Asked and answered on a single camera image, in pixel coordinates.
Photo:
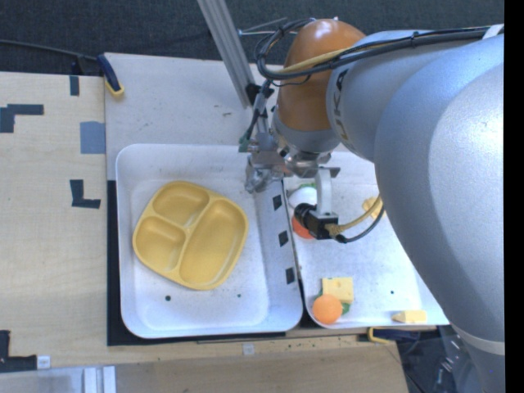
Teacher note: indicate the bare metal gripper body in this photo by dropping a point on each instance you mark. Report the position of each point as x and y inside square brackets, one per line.
[301, 165]

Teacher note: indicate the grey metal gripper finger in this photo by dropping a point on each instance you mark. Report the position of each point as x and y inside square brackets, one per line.
[268, 177]
[252, 182]

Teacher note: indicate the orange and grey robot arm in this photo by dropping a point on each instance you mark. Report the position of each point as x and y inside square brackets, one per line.
[434, 170]

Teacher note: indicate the white toy egg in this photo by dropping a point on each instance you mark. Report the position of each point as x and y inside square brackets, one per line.
[305, 197]

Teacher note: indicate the orange toy ball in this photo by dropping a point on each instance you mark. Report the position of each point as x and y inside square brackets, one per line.
[327, 309]
[299, 229]

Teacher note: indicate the yellow toy piece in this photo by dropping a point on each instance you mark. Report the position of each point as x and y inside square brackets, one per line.
[370, 205]

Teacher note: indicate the yellow divided plate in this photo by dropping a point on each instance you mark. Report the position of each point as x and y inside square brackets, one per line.
[192, 236]

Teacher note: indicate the white plastic tray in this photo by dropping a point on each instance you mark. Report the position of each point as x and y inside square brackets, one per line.
[368, 268]
[204, 309]

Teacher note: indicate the yellow cheese block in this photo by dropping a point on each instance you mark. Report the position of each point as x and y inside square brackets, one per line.
[339, 288]

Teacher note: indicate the green toy leaf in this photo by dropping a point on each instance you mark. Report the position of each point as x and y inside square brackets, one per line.
[346, 308]

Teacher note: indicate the yellow cheese wedge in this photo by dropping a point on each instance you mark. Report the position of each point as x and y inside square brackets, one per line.
[411, 317]

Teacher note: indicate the pale wood board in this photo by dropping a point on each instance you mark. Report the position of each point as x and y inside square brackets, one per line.
[49, 240]

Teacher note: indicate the black cylinder on white bracket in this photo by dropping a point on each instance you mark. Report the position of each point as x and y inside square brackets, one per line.
[317, 223]

